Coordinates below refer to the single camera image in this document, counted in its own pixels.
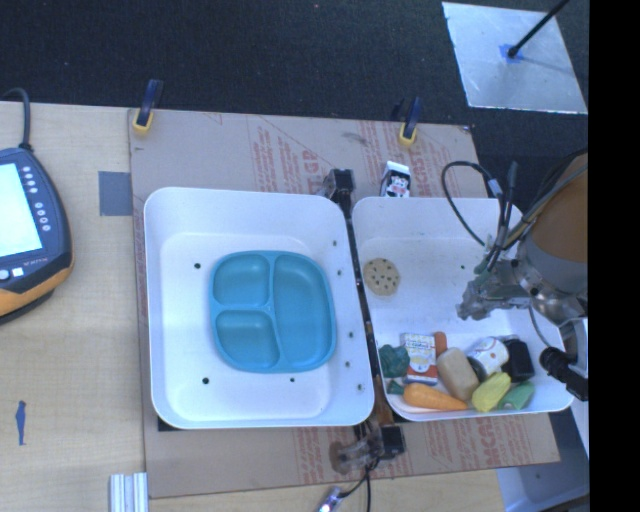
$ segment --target gray tape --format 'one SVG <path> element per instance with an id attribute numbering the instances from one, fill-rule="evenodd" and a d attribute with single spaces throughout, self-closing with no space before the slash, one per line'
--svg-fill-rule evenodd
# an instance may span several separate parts
<path id="1" fill-rule="evenodd" d="M 131 174 L 98 171 L 100 216 L 124 216 L 133 213 Z"/>

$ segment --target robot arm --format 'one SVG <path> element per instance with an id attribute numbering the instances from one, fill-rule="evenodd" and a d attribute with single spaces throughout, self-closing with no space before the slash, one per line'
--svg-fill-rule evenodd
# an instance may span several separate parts
<path id="1" fill-rule="evenodd" d="M 469 282 L 458 316 L 486 318 L 493 309 L 533 308 L 558 327 L 565 351 L 549 347 L 540 363 L 588 400 L 587 174 L 588 152 L 571 155 L 556 170 L 548 192 L 510 231 L 501 258 Z"/>

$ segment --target small blue object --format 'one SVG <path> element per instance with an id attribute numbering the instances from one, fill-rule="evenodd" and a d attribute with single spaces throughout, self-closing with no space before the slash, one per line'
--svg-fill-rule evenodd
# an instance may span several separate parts
<path id="1" fill-rule="evenodd" d="M 329 283 L 301 254 L 245 251 L 221 258 L 211 272 L 209 303 L 218 352 L 239 370 L 313 370 L 335 349 Z"/>
<path id="2" fill-rule="evenodd" d="M 503 44 L 500 46 L 500 55 L 502 55 L 507 62 L 512 64 L 520 64 L 520 61 L 524 59 L 520 50 L 515 54 L 513 58 L 509 57 L 509 50 L 513 47 L 512 44 Z"/>
<path id="3" fill-rule="evenodd" d="M 24 400 L 20 400 L 18 402 L 18 410 L 16 411 L 16 424 L 18 427 L 18 444 L 20 446 L 24 446 L 26 443 L 24 442 L 24 423 L 27 419 L 27 413 L 25 408 L 27 407 L 27 403 Z"/>

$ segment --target black carpet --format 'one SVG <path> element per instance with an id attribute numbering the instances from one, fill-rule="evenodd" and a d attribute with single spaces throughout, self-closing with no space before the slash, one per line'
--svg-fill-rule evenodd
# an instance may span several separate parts
<path id="1" fill-rule="evenodd" d="M 587 115 L 469 107 L 441 1 L 2 3 L 0 93 L 22 87 L 37 103 L 135 107 L 155 78 L 161 108 L 388 120 L 420 96 L 420 122 L 468 125 L 503 184 L 520 165 L 522 210 L 547 170 L 588 144 Z M 549 12 L 558 0 L 458 3 Z M 589 9 L 571 0 L 556 15 L 587 106 Z"/>

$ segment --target black cable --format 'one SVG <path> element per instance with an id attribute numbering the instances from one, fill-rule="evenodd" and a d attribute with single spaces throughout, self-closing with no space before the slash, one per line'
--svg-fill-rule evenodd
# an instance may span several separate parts
<path id="1" fill-rule="evenodd" d="M 476 240 L 476 242 L 478 242 L 480 245 L 482 245 L 484 247 L 485 243 L 482 241 L 482 239 L 473 232 L 473 230 L 469 227 L 469 225 L 466 223 L 466 221 L 462 218 L 462 215 L 460 214 L 460 212 L 456 208 L 456 205 L 453 203 L 453 199 L 451 198 L 451 194 L 449 193 L 449 188 L 447 187 L 447 181 L 446 181 L 446 173 L 447 173 L 447 171 L 451 167 L 460 166 L 460 165 L 471 167 L 472 169 L 474 169 L 474 170 L 478 171 L 479 173 L 481 173 L 482 175 L 484 175 L 485 182 L 487 183 L 487 185 L 489 186 L 490 190 L 493 192 L 494 196 L 498 199 L 498 201 L 501 204 L 501 211 L 502 211 L 502 205 L 503 205 L 503 201 L 504 201 L 503 194 L 500 191 L 500 186 L 498 185 L 498 182 L 495 180 L 495 178 L 491 175 L 491 173 L 489 173 L 489 171 L 487 171 L 484 167 L 482 167 L 479 164 L 475 164 L 473 162 L 466 162 L 466 161 L 455 161 L 455 162 L 448 163 L 442 169 L 442 173 L 440 175 L 440 181 L 442 182 L 442 189 L 444 190 L 444 195 L 446 196 L 447 201 L 449 201 L 449 204 L 451 205 L 451 208 L 453 209 L 453 213 L 456 214 L 456 217 L 458 217 L 458 220 L 460 220 L 460 222 L 462 223 L 464 228 Z"/>
<path id="2" fill-rule="evenodd" d="M 370 464 L 367 464 L 364 468 L 364 475 L 362 475 L 362 478 L 358 481 L 358 483 L 356 485 L 354 485 L 351 489 L 349 489 L 348 491 L 343 491 L 339 494 L 340 498 L 346 498 L 348 496 L 351 496 L 364 482 L 367 482 L 367 489 L 369 490 L 369 493 L 371 491 L 371 484 L 370 484 L 370 473 L 371 471 L 373 471 L 378 463 L 380 462 L 380 458 L 376 458 L 375 461 L 373 461 Z"/>
<path id="3" fill-rule="evenodd" d="M 371 477 L 367 473 L 367 512 L 371 510 Z"/>
<path id="4" fill-rule="evenodd" d="M 533 312 L 532 304 L 529 304 L 529 318 L 531 318 L 531 324 L 536 330 L 536 334 L 538 335 L 538 337 L 542 340 L 542 343 L 544 343 L 547 347 L 551 347 L 551 344 L 547 341 L 547 338 L 545 338 L 544 334 L 542 334 L 542 331 L 540 330 L 540 326 L 538 325 L 538 321 L 536 320 L 535 314 Z"/>
<path id="5" fill-rule="evenodd" d="M 507 193 L 504 204 L 501 205 L 500 220 L 498 221 L 498 234 L 496 240 L 491 248 L 490 254 L 487 256 L 487 272 L 493 270 L 493 267 L 498 262 L 500 255 L 505 250 L 505 242 L 507 235 L 509 234 L 509 222 L 511 222 L 511 213 L 513 211 L 513 197 L 516 190 L 516 176 L 518 173 L 518 164 L 511 162 L 509 171 L 507 172 Z"/>
<path id="6" fill-rule="evenodd" d="M 31 103 L 29 102 L 29 95 L 27 91 L 21 87 L 14 87 L 5 92 L 1 98 L 4 99 L 14 94 L 22 98 L 22 104 L 24 105 L 24 130 L 22 133 L 22 142 L 18 147 L 26 149 L 27 151 L 33 151 L 31 144 L 29 144 L 29 132 L 31 131 Z"/>

